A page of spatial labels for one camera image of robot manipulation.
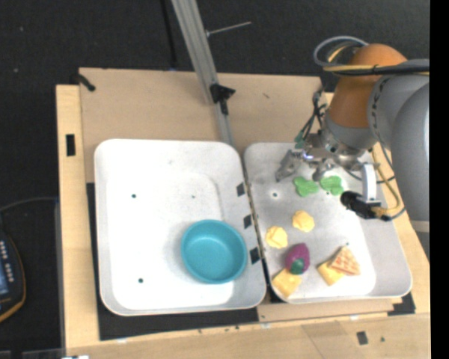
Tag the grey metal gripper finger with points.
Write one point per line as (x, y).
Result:
(323, 167)
(290, 165)

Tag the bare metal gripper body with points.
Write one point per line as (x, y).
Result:
(340, 156)

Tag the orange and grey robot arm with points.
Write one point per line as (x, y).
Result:
(408, 133)

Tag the green toy lettuce leaf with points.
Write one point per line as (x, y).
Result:
(305, 187)
(333, 185)

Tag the white plastic tray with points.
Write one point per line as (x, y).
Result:
(333, 223)
(153, 215)

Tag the yellow ruffled toy crisp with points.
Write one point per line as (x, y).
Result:
(276, 237)
(303, 221)

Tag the purple and green toy fruit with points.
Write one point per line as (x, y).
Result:
(297, 258)

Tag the orange toy pizza slice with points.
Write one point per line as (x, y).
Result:
(345, 262)

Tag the yellow square toy biscuit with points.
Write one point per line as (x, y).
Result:
(327, 273)
(286, 282)

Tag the blue bowl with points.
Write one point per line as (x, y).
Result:
(213, 251)

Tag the brown cardboard board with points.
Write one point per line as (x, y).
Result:
(153, 107)

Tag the black cylinder on white bracket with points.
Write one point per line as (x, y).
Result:
(359, 202)

